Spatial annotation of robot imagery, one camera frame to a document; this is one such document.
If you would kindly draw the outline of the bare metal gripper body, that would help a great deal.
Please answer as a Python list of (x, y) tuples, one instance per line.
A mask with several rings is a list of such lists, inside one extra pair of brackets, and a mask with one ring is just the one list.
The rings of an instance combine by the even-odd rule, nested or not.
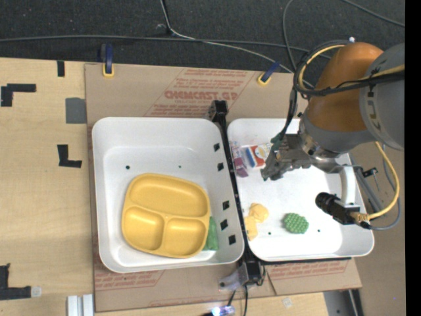
[(324, 149), (308, 134), (278, 134), (271, 139), (270, 173), (286, 173), (314, 166), (326, 173), (338, 173), (340, 153)]

